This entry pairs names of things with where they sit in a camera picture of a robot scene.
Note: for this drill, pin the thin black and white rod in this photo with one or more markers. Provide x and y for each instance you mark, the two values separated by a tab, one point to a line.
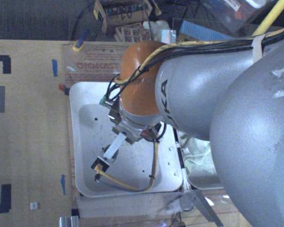
180	157

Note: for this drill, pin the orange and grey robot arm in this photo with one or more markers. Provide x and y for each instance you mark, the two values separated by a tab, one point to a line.
203	91

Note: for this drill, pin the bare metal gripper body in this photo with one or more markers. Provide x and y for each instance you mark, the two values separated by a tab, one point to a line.
135	133

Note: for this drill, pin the pale green crumpled packet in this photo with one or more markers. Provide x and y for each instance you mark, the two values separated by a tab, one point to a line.
198	155

